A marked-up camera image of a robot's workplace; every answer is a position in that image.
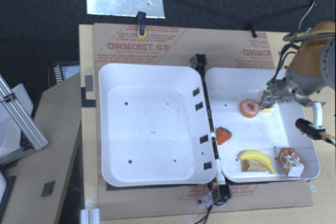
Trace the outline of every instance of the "banana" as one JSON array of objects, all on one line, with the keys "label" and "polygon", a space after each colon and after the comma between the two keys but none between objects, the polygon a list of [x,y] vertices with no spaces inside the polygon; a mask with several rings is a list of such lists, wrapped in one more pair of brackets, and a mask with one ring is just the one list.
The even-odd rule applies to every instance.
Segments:
[{"label": "banana", "polygon": [[[258,98],[258,100],[257,100],[257,103],[258,103],[258,104],[260,104],[260,102],[261,102],[261,97],[263,96],[262,94],[263,94],[263,93],[261,93],[261,95],[259,95],[259,98]],[[262,112],[263,114],[269,114],[269,113],[271,113],[271,112],[273,111],[273,108],[259,109],[259,111]]]},{"label": "banana", "polygon": [[241,153],[239,156],[242,160],[251,160],[256,161],[264,165],[267,169],[270,170],[272,174],[275,173],[273,167],[272,167],[272,160],[270,157],[268,157],[266,154],[262,153],[261,151],[256,150],[248,150]]}]

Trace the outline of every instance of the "black cable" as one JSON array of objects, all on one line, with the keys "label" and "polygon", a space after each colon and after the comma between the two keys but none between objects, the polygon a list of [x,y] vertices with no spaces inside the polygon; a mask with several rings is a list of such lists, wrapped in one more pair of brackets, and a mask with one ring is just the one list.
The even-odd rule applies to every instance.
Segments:
[{"label": "black cable", "polygon": [[208,217],[209,217],[209,215],[210,215],[210,211],[211,211],[211,209],[212,209],[212,206],[209,207],[208,213],[207,213],[206,216],[205,216],[205,219],[204,219],[203,224],[206,224],[206,222],[208,221]]},{"label": "black cable", "polygon": [[282,63],[281,63],[281,67],[280,67],[280,68],[282,68],[282,66],[284,65],[284,63],[285,63],[285,59],[287,58],[287,56],[288,56],[289,54],[296,54],[296,52],[295,52],[295,51],[289,51],[288,53],[286,53],[286,55],[284,56],[284,59],[282,60]]},{"label": "black cable", "polygon": [[201,218],[199,221],[197,221],[197,222],[195,222],[195,223],[193,223],[193,224],[199,224],[199,223],[201,223],[202,221],[204,221],[203,224],[206,224],[211,209],[212,209],[212,205],[208,208],[208,211],[206,212],[206,215],[205,215],[203,218]]},{"label": "black cable", "polygon": [[223,204],[226,203],[226,200],[222,201],[222,202],[215,202],[214,205],[215,206],[222,206]]},{"label": "black cable", "polygon": [[326,141],[327,143],[329,143],[329,144],[332,144],[333,146],[336,146],[335,143],[334,143],[331,139],[329,139],[329,138],[326,138],[325,141]]},{"label": "black cable", "polygon": [[280,59],[279,59],[279,62],[278,62],[277,69],[276,69],[276,71],[275,71],[274,76],[273,76],[273,77],[271,78],[271,80],[270,80],[271,83],[274,83],[275,80],[277,79],[277,75],[278,75],[278,73],[279,73],[279,71],[280,71],[282,65],[284,64],[284,61],[285,61],[287,55],[289,54],[289,52],[285,55],[284,59],[282,59],[282,58],[283,58],[285,52],[286,52],[289,48],[293,48],[293,49],[298,50],[298,49],[299,49],[299,46],[298,46],[298,45],[295,45],[294,43],[289,43],[289,44],[284,45],[284,47],[282,48],[282,50],[281,50],[281,52],[280,52]]}]

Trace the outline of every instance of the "small box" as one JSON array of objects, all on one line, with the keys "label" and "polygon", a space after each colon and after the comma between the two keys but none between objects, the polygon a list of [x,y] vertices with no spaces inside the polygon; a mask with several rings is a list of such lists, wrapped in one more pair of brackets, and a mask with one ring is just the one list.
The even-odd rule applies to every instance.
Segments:
[{"label": "small box", "polygon": [[285,174],[290,177],[301,176],[305,168],[293,148],[281,148],[278,154],[278,161],[280,162]]}]

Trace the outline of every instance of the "strawberry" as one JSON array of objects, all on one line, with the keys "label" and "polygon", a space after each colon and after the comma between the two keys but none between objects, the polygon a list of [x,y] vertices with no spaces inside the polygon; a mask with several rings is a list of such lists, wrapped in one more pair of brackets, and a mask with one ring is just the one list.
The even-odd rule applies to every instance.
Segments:
[{"label": "strawberry", "polygon": [[224,142],[228,141],[232,136],[232,133],[223,127],[219,127],[216,130],[217,144],[222,145]]}]

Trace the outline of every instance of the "pink donut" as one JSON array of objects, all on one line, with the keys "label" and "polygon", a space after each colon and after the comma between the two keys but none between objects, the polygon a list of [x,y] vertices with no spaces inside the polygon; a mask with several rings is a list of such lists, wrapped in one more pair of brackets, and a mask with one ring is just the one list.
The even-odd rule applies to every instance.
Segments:
[{"label": "pink donut", "polygon": [[253,118],[259,112],[259,104],[253,99],[245,99],[239,105],[241,114],[247,118]]}]

